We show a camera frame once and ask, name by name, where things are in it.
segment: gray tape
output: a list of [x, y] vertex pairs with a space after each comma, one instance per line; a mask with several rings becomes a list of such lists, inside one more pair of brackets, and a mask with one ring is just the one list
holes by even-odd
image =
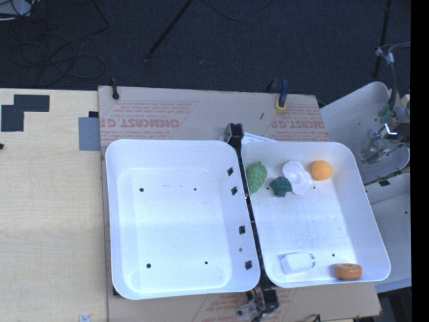
[[99, 151], [100, 119], [79, 117], [79, 150]]

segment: black pole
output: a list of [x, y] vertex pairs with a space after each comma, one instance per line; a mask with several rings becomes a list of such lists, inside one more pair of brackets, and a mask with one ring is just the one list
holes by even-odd
[[193, 2], [193, 0], [187, 0], [187, 2], [183, 5], [182, 9], [179, 11], [177, 16], [173, 19], [173, 21], [169, 24], [169, 26], [166, 28], [166, 30], [162, 33], [160, 38], [155, 42], [154, 46], [146, 53], [144, 62], [147, 63], [152, 58], [152, 54], [155, 52], [158, 46], [160, 46], [161, 42], [164, 40], [165, 37], [170, 33], [172, 28], [176, 25], [176, 23], [179, 21], [179, 19], [182, 17], [182, 15], [185, 13], [185, 11], [188, 9], [190, 4]]
[[[385, 39], [386, 39], [387, 24], [389, 23], [389, 15], [390, 15], [390, 12], [392, 10], [391, 1], [392, 0], [387, 0], [386, 1], [386, 7], [385, 7], [385, 11], [384, 11], [383, 29], [381, 31], [380, 46], [384, 45]], [[381, 57], [377, 56], [377, 60], [375, 62], [375, 70], [374, 70], [374, 73], [373, 73], [374, 76], [378, 75], [378, 70], [380, 69], [380, 62], [381, 62]]]

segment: white tray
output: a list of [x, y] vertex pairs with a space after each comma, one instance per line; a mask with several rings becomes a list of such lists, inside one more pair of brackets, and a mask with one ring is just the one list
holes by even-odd
[[[252, 142], [242, 149], [243, 163], [261, 161], [267, 168], [264, 185], [251, 195], [251, 204], [269, 279], [284, 288], [336, 284], [333, 266], [360, 264], [357, 282], [388, 277], [389, 258], [371, 210], [353, 153], [337, 142]], [[292, 192], [276, 197], [269, 183], [282, 175], [282, 166], [300, 161], [309, 170], [315, 160], [332, 165], [332, 176], [314, 181], [303, 197]], [[305, 272], [285, 274], [280, 258], [304, 252], [315, 266]]]
[[251, 290], [259, 282], [235, 150], [118, 140], [106, 151], [113, 285], [127, 299]]

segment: black tape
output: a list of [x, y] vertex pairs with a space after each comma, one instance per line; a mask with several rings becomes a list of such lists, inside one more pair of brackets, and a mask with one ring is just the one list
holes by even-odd
[[24, 112], [49, 112], [49, 95], [14, 95], [13, 105], [1, 106], [1, 131], [24, 131]]

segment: white soap bar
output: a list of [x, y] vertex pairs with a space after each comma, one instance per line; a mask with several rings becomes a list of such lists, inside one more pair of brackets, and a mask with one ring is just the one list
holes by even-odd
[[280, 263], [282, 264], [283, 273], [291, 274], [313, 268], [316, 260], [312, 254], [296, 252], [284, 254], [280, 258]]

